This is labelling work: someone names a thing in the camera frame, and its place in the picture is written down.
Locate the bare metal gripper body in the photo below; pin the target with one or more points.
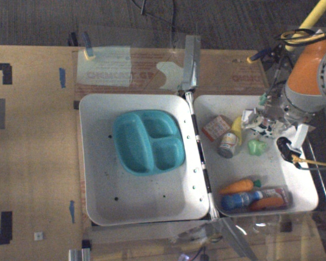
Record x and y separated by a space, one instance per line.
284 113

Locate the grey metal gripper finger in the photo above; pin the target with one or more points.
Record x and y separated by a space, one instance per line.
248 118
282 128

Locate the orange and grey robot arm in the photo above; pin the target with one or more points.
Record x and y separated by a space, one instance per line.
305 72

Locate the yellow banana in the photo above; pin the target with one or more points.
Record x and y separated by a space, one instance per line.
237 125

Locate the light green toy vegetable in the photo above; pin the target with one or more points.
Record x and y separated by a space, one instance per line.
256 147

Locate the orange and pink carton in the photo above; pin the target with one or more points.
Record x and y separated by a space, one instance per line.
216 127

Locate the small white and yellow can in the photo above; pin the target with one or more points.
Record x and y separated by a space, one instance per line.
228 145

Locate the white plastic tray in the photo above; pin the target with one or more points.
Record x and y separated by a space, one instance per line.
260 170
141 200

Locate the brown cardboard board red print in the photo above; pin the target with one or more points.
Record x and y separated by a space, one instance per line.
220 72

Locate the clear plastic packet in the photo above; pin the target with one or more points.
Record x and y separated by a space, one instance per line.
275 192

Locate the orange carrot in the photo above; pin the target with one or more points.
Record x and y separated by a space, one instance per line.
237 186

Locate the orange sausage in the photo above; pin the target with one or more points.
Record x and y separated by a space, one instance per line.
266 204

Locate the blue bottle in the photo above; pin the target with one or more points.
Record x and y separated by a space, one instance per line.
235 201

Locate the teal divided plate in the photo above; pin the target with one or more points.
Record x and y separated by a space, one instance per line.
148 143

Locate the black cylinder on white bracket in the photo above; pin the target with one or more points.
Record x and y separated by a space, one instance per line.
286 147

